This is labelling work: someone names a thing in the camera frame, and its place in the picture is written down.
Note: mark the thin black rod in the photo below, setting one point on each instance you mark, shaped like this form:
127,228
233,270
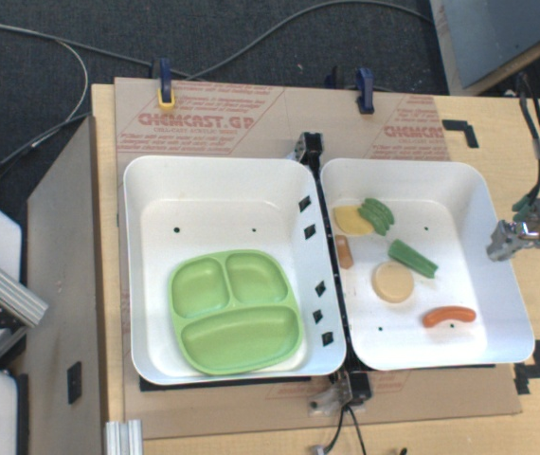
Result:
335,263

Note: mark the orange sausage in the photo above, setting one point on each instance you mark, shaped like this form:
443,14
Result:
450,314

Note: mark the brown cardboard board red print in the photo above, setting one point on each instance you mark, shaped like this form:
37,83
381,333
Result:
232,405

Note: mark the green divided plate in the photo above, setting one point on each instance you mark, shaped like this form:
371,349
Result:
237,330

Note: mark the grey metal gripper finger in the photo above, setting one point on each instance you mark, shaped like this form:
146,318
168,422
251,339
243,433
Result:
501,248
511,229

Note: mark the beige round biscuit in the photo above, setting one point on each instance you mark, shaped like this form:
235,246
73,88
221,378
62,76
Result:
392,282

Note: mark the yellow toy slice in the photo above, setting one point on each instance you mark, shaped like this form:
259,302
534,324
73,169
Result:
348,221

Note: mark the green celery stick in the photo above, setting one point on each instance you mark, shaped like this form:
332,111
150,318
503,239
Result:
412,259

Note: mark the small tan sausage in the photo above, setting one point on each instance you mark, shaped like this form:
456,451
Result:
344,251

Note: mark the white plastic tray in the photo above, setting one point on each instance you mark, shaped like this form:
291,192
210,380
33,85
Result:
218,183
464,339

